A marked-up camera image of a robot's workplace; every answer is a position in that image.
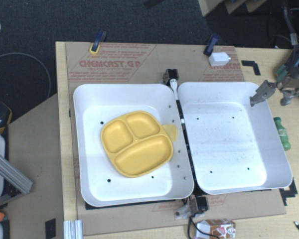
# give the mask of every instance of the green bottle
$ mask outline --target green bottle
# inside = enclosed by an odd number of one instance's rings
[[[281,140],[281,143],[283,144],[284,150],[289,150],[291,148],[291,145],[289,143],[288,135],[286,129],[281,125],[281,118],[275,117],[274,122],[276,124],[276,128],[278,130],[278,134]]]

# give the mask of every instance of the yellow plate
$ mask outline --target yellow plate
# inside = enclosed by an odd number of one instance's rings
[[[168,133],[153,115],[136,111],[108,122],[101,131],[101,141],[111,163],[127,177],[139,177],[158,169],[173,155],[171,125]]]

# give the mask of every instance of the black floor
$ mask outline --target black floor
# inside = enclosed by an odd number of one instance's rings
[[[47,68],[56,89],[56,41],[92,42],[99,29],[107,42],[206,44],[211,33],[218,44],[236,47],[290,48],[281,0],[269,0],[248,15],[245,5],[229,15],[224,3],[203,17],[198,0],[0,0],[0,55],[19,52],[34,56]],[[299,8],[299,0],[288,0]],[[294,12],[299,35],[299,11]],[[0,100],[17,119],[43,102],[49,93],[44,67],[25,55],[0,58]]]

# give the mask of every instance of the brown box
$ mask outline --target brown box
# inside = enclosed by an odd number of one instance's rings
[[[213,235],[204,235],[197,231],[196,239],[214,239],[214,238],[234,238],[236,234],[236,224],[228,219],[204,220],[197,224],[197,227],[204,233]]]

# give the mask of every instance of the table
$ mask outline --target table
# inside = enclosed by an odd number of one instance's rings
[[[242,71],[246,82],[254,82],[258,85],[267,79],[274,81],[274,70],[278,68],[289,56],[289,50],[236,48],[239,60],[254,60],[261,72],[261,76],[255,76],[252,67],[243,67]],[[71,123],[69,118],[69,95],[67,81],[66,46],[64,42],[56,43],[57,77],[58,77],[58,101],[60,123],[60,147],[62,165],[62,189],[64,220],[76,220],[76,192],[74,184],[73,151]],[[292,100],[292,104],[281,107],[282,94],[277,92],[269,100],[269,106],[273,117],[281,117],[284,127],[288,131],[291,150],[287,157],[293,172],[298,195],[288,198],[286,214],[252,219],[235,220],[236,238],[298,238],[299,231],[293,221],[299,223],[299,98]],[[87,239],[111,239],[111,238],[187,238],[186,226],[150,229],[114,234],[103,234],[84,237]]]

